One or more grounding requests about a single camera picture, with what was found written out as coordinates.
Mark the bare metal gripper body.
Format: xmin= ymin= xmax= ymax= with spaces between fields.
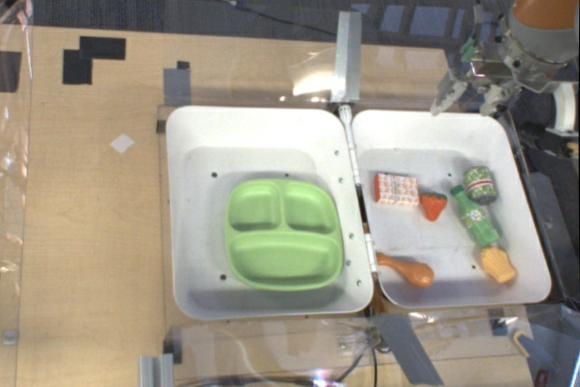
xmin=468 ymin=19 xmax=571 ymax=94

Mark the white plastic tray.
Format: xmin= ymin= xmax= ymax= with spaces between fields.
xmin=165 ymin=105 xmax=375 ymax=322
xmin=351 ymin=109 xmax=554 ymax=311

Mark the green can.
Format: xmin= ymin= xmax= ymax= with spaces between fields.
xmin=462 ymin=165 xmax=497 ymax=206

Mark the thin black and white rod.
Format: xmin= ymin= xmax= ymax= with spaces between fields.
xmin=338 ymin=103 xmax=380 ymax=274

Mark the orange and white carton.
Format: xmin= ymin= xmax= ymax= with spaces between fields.
xmin=373 ymin=172 xmax=421 ymax=208

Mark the red strawberry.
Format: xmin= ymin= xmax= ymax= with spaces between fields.
xmin=420 ymin=190 xmax=450 ymax=222

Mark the green bottle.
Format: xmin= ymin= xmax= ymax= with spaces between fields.
xmin=449 ymin=184 xmax=501 ymax=248

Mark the yellow biscuit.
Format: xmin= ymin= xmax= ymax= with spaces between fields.
xmin=479 ymin=246 xmax=518 ymax=285

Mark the orange chicken drumstick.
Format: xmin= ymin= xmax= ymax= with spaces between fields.
xmin=375 ymin=251 xmax=436 ymax=289

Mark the green divided plate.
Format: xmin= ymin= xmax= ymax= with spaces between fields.
xmin=224 ymin=179 xmax=344 ymax=292

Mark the black cylinder on white bracket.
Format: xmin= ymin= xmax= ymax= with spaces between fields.
xmin=520 ymin=81 xmax=580 ymax=160

